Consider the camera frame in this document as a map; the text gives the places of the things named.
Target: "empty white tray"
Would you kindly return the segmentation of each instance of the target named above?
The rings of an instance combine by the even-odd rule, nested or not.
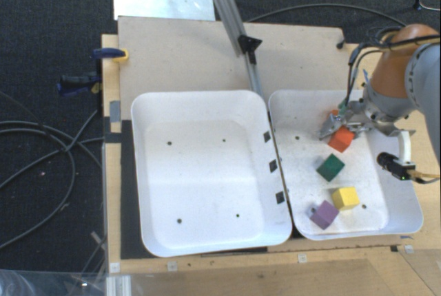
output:
[[[289,238],[267,109],[257,94],[142,94],[132,104],[132,125],[148,251],[170,257]]]
[[[411,181],[399,181],[377,164],[382,151],[398,156],[397,138],[378,131],[363,133],[340,153],[318,139],[318,131],[345,91],[281,90],[272,94],[269,108],[278,153],[296,228],[311,240],[414,233],[422,226],[422,212]],[[354,99],[362,96],[353,91]],[[329,156],[345,163],[331,182],[316,169]],[[354,186],[360,205],[341,211],[322,230],[309,217],[339,187]]]

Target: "black floor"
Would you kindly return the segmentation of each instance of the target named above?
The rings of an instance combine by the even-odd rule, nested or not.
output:
[[[440,0],[423,0],[439,7]],[[405,23],[426,23],[440,29],[440,13],[415,11],[414,0],[236,0],[244,21],[260,14],[307,3],[344,3],[371,8]],[[0,90],[31,110],[45,125],[74,136],[97,109],[97,96],[60,98],[56,83],[62,74],[95,70],[89,55],[102,33],[115,33],[112,0],[0,0]],[[345,8],[294,10],[263,19],[268,23],[328,25],[343,29],[349,42],[360,42],[374,26],[395,23]],[[0,98],[0,121],[33,120]],[[1,125],[0,131],[15,125]],[[101,119],[92,120],[81,139],[102,136]],[[0,184],[33,160],[54,150],[34,134],[0,136]],[[101,158],[101,145],[88,145]],[[0,189],[0,268],[36,271],[81,271],[103,235],[101,170],[83,152],[72,151],[76,182],[68,205],[29,236],[1,245],[47,216],[63,199],[71,180],[66,154],[47,160]],[[100,260],[97,255],[88,270]]]

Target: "metal bracket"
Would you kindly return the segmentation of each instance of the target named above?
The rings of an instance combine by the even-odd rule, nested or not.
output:
[[[254,52],[258,48],[258,46],[262,43],[260,39],[252,38],[247,35],[240,35],[238,38],[238,42],[240,45],[240,49],[244,54],[248,53],[249,56],[249,62],[253,65],[256,65],[256,55]]]

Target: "orange block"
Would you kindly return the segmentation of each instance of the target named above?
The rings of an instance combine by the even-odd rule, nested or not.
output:
[[[354,136],[355,134],[353,132],[349,131],[345,126],[342,126],[331,136],[328,145],[342,153],[351,145]]]

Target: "block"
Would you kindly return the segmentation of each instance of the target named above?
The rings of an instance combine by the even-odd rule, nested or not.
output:
[[[325,230],[329,225],[332,224],[337,215],[338,209],[327,200],[324,200],[311,216],[311,220],[315,222],[321,229]]]
[[[338,159],[335,155],[331,154],[328,158],[319,166],[317,172],[327,181],[331,182],[338,173],[343,169],[344,162]]]
[[[342,153],[351,145],[354,136],[355,134],[353,132],[349,131],[345,126],[342,126],[337,132],[332,134],[328,145]]]
[[[342,187],[332,193],[332,200],[339,211],[353,209],[360,204],[355,187]]]

